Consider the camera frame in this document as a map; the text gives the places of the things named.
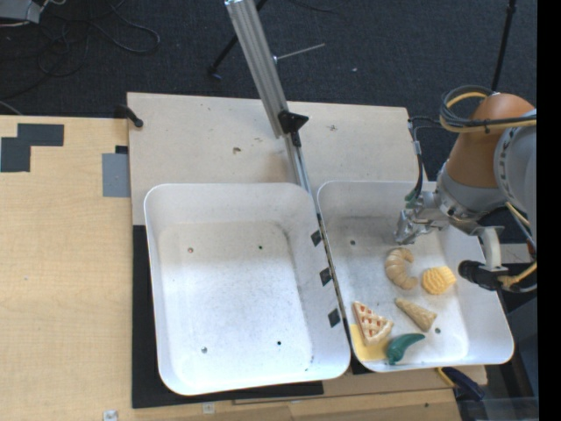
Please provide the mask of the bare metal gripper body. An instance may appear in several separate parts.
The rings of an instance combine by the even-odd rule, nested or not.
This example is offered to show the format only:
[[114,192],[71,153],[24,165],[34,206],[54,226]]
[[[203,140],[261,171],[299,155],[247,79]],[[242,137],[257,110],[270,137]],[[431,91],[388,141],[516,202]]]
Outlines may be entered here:
[[422,191],[407,202],[413,225],[428,225],[442,230],[453,226],[472,235],[479,228],[479,215],[443,190]]

